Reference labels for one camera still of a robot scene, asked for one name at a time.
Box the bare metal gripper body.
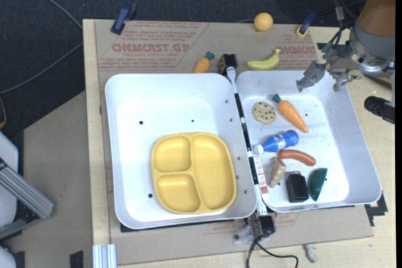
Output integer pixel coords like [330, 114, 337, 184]
[323, 51, 396, 82]

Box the long orange carrot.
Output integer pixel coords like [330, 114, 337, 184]
[271, 93, 310, 134]

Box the yellow banana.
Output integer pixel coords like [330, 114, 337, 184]
[246, 48, 281, 72]

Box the white plastic tray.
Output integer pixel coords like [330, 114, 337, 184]
[235, 69, 383, 214]
[104, 72, 259, 230]

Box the beige chocolate chip biscuit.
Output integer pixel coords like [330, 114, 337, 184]
[251, 101, 278, 126]

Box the orange ball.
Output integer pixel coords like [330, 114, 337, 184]
[253, 12, 274, 32]

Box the blue bottle white cap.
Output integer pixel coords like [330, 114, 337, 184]
[252, 129, 300, 155]

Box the orange-brown sausage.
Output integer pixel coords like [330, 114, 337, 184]
[278, 149, 317, 167]

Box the thin black and white rod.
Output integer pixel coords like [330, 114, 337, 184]
[225, 67, 269, 216]

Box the beige bread piece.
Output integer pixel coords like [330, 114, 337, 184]
[267, 156, 287, 189]

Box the dark green wedge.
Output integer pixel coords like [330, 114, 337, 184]
[307, 167, 329, 202]

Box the small stubby orange carrot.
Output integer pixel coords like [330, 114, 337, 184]
[192, 51, 216, 74]

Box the red and white packet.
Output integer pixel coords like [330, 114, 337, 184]
[252, 154, 269, 195]

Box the black box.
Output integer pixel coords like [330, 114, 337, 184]
[285, 171, 310, 203]

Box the yellow divided plate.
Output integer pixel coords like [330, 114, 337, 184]
[150, 131, 238, 215]

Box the brown cardboard board red print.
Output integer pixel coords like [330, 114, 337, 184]
[82, 19, 375, 265]

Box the black cylinder on white bracket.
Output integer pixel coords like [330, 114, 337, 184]
[364, 65, 396, 125]

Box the black block with thin wires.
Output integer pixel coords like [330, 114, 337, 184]
[257, 215, 277, 235]
[219, 53, 239, 71]

